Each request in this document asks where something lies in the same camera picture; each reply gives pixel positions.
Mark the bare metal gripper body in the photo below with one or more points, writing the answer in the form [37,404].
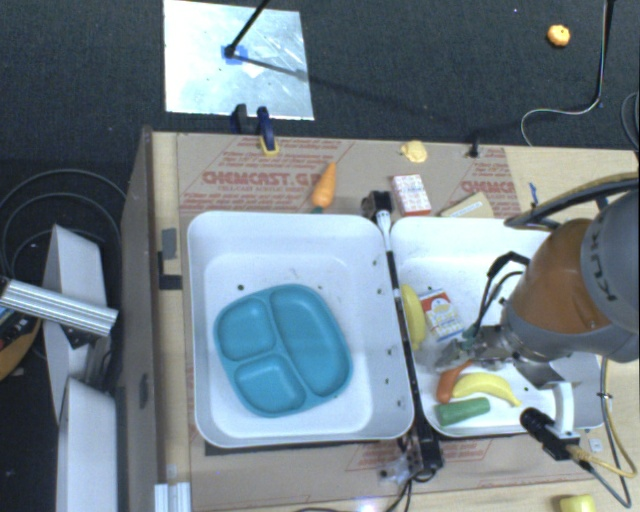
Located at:
[492,345]

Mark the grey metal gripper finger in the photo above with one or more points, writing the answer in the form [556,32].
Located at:
[474,364]
[449,356]

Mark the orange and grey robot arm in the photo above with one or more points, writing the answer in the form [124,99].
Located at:
[570,280]

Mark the yellow banana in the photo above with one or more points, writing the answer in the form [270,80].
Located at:
[487,386]

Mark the orange sausage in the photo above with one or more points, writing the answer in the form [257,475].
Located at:
[446,387]

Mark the red and white packet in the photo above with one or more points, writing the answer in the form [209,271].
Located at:
[442,316]

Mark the green cucumber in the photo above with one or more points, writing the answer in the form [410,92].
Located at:
[462,411]

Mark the thin black and white rod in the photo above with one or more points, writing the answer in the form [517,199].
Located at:
[403,330]

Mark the yellow oval toy food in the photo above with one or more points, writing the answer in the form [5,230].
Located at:
[413,315]

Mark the white plastic tray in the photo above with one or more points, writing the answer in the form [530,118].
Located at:
[300,250]
[450,245]

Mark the beige flat carton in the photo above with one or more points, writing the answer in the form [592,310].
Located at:
[470,206]

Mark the red and white carton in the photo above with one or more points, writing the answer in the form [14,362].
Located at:
[411,195]

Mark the blue divided plate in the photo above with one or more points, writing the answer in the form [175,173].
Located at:
[280,350]

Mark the yellow block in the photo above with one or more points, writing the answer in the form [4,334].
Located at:
[576,503]

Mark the pale yellow biscuit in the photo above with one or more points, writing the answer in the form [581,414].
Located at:
[415,151]

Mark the orange carrot with green end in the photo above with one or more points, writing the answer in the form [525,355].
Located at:
[325,187]

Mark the brown cardboard board red print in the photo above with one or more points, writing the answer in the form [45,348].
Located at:
[280,170]

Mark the black cylinder on white bracket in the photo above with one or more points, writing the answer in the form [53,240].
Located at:
[549,430]

